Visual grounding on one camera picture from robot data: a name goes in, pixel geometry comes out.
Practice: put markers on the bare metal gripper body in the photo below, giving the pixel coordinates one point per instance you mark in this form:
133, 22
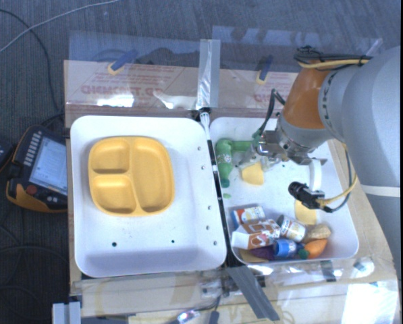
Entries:
275, 145

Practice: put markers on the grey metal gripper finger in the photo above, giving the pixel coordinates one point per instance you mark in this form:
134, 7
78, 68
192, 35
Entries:
268, 162
246, 156

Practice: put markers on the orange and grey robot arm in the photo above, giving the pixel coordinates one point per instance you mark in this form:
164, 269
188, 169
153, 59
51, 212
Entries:
363, 113

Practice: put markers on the yellow cheese wedge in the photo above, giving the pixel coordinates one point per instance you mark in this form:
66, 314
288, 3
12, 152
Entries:
253, 175

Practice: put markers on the green plastic bottle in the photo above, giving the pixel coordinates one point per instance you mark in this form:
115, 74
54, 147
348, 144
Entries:
223, 160

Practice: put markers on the white plastic tray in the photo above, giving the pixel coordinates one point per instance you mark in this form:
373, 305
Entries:
187, 197
275, 194

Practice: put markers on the white blue orange carton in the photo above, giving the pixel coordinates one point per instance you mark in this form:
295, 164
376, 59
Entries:
250, 214

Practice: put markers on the yellow flat slice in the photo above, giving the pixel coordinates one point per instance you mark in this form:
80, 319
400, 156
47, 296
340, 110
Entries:
305, 214

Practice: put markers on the brown and white carton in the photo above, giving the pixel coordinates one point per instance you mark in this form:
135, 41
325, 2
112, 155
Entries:
260, 227

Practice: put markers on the white can with yellow label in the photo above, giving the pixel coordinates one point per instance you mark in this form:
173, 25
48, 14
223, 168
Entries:
292, 229

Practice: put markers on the white and orange carton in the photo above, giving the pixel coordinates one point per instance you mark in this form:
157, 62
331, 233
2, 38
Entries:
250, 240

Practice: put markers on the beige biscuit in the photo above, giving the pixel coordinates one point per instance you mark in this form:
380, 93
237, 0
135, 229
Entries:
319, 231

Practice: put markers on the blue can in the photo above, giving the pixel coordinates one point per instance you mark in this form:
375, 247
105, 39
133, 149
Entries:
283, 248

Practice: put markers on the purple grapes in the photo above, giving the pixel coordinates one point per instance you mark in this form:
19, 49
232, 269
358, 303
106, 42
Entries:
264, 253

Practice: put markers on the yellow flat piece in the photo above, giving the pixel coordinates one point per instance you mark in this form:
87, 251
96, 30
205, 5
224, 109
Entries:
246, 256

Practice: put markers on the yellow divided plate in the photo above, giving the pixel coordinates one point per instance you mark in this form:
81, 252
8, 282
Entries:
150, 170

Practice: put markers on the orange carrot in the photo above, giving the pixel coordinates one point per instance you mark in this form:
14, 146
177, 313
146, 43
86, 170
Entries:
316, 247

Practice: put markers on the brown cardboard board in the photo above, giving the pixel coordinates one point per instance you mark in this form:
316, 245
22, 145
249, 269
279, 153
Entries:
86, 86

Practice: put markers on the black cylinder on white bracket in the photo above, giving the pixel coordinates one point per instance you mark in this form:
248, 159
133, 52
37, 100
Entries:
304, 194

